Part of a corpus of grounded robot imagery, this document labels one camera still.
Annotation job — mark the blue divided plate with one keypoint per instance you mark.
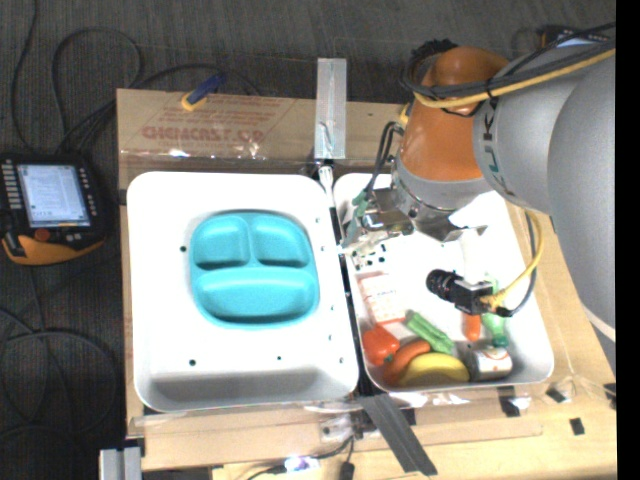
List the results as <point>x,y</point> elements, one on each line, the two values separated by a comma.
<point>255,283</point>

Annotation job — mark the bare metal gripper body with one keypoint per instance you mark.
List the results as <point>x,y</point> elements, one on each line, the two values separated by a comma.
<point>395,215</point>

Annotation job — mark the orange bell pepper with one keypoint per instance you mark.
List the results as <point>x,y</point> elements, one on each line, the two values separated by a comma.
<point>379,344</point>

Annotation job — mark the yellow banana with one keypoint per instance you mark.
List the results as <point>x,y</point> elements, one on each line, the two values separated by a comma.
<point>435,369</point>

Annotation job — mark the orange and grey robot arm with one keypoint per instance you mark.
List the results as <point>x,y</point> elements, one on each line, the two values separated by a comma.
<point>550,133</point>

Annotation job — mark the orange-red sausage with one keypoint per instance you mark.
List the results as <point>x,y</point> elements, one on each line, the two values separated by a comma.
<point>404,359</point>

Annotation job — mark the black cylinder on white bracket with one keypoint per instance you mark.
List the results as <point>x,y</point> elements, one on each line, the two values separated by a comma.
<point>462,293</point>

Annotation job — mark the brown cardboard board red print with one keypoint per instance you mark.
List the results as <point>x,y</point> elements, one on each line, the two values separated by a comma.
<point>235,128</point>

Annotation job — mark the orange carrot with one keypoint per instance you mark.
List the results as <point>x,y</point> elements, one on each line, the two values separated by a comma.
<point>472,328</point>

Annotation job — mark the green asparagus bundle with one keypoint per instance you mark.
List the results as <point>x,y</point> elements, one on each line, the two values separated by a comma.
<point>431,333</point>

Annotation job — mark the green bottle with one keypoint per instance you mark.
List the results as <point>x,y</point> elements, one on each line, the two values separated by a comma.
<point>496,325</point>

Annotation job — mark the white plastic tray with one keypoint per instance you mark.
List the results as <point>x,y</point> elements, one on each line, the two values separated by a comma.
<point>525,338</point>
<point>165,278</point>

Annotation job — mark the white and orange can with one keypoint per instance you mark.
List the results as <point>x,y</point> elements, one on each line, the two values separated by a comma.
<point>492,364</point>

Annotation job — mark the white and red carton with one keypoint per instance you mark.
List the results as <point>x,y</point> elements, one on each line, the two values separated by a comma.
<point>382,298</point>

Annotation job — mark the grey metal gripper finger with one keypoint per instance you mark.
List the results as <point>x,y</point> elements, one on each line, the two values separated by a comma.
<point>369,257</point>
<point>361,240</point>

